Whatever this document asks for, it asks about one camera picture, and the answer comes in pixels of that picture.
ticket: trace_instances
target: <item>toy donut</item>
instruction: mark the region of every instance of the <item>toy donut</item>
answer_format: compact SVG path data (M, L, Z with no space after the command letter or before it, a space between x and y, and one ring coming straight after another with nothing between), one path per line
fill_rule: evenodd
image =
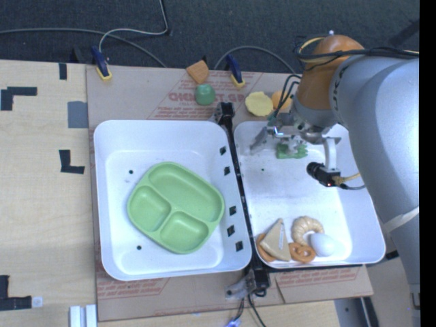
M260 241L262 241L264 239L264 237L266 236L266 234L262 233L258 235L258 238L256 239L256 247L258 248L258 253L260 255L260 257L265 261L265 262L273 262L276 260L276 258L274 258L273 256L269 255L260 245Z
M292 224L292 240L302 246L309 246L309 244L304 240L303 235L310 231L323 234L324 227L318 220L314 218L310 218L308 216L299 217L295 219L294 223Z
M315 250L310 246L302 246L299 243L290 243L289 251L293 260L302 263L311 262L315 256Z

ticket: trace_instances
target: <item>cardboard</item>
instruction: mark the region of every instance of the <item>cardboard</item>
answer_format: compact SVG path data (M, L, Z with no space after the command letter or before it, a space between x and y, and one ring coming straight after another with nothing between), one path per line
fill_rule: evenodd
M234 127L246 120L264 120L250 114L245 98L254 91L281 90L287 74L243 72L246 85L237 89L230 73L211 71L206 83L216 92L209 106L194 97L197 84L185 69L110 67L112 79L103 82L95 67L87 66L91 185L95 234L97 306L99 321L158 315L236 309L239 301L225 299L225 287L243 277L242 272L195 275L169 279L122 282L106 274L99 254L99 223L95 188L93 132L111 120L213 120L219 102L232 102ZM256 305L368 296L373 293L366 267L318 268L270 274L271 287Z

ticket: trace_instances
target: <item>wooden tabletop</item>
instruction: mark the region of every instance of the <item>wooden tabletop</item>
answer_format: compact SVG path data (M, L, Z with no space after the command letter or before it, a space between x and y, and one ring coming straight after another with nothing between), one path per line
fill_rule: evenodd
M96 303L89 133L68 127L68 102L87 101L86 65L0 61L0 90L36 87L14 95L0 111L0 275L9 296L40 296L43 306L0 311L0 326L68 326L74 305ZM60 150L83 174L62 173ZM260 307L267 326L337 327L333 301ZM235 311L102 322L99 326L225 326ZM246 308L242 326L259 326Z

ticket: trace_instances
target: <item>orange donut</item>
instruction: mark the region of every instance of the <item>orange donut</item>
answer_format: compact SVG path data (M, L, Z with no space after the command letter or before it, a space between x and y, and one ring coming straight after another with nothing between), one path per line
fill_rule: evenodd
M290 243L289 251L293 260L302 263L311 262L315 256L315 250L310 246L302 246L299 243Z
M258 235L258 238L256 239L256 247L258 249L258 253L260 255L260 257L265 261L265 262L274 262L276 260L276 258L274 258L273 256L269 255L260 245L260 241L262 241L264 239L264 237L266 236L266 234L262 233Z

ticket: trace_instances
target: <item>green ball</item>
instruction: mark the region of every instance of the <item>green ball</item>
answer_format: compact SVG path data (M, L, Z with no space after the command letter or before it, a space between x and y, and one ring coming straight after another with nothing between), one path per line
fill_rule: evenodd
M196 89L196 102L208 106L215 101L215 90L210 84L199 84Z

